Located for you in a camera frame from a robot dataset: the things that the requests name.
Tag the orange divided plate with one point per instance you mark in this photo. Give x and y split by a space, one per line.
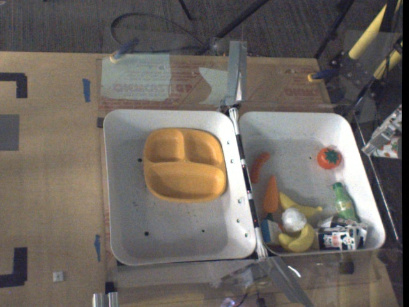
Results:
185 179

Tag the thin black and white rod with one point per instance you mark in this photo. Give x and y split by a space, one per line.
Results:
245 171

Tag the red sausage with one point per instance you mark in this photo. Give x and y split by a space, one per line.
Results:
257 168

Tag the brown cardboard board red print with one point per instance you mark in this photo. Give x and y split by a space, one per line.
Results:
265 85

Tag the orange carrot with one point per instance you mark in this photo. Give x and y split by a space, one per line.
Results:
271 197

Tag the white plastic tray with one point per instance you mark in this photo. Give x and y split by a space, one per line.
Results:
294 139
172 229

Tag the blue and white carton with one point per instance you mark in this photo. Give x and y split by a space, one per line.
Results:
269 232

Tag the white crumpled ball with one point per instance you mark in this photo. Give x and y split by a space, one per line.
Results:
293 220

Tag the yellow banana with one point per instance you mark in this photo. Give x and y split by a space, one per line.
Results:
303 240
303 209

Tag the red tomato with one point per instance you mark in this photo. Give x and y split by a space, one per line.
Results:
329 158

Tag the green bottle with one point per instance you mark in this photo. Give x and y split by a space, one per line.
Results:
344 205

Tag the white carton with cow print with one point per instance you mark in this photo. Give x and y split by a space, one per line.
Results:
338 239

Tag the white packet with red print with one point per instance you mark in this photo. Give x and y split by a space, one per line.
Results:
388 139

